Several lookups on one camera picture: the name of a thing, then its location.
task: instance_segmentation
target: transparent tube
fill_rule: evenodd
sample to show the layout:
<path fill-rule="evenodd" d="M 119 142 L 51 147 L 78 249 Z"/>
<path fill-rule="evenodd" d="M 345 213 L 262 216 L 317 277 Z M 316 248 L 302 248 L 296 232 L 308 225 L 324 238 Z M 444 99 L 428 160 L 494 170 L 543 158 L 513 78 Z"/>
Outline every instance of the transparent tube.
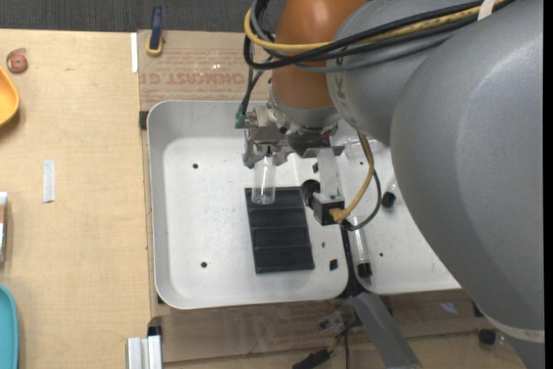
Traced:
<path fill-rule="evenodd" d="M 272 156 L 265 156 L 254 167 L 251 201 L 258 205 L 271 205 L 275 202 L 277 167 Z"/>

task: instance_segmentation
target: gray metal bar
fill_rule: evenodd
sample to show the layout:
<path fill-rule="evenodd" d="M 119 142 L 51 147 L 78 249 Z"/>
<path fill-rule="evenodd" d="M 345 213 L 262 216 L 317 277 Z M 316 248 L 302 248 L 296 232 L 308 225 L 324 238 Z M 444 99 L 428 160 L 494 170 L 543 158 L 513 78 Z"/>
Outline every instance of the gray metal bar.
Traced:
<path fill-rule="evenodd" d="M 379 296 L 363 292 L 351 300 L 386 369 L 422 367 Z"/>

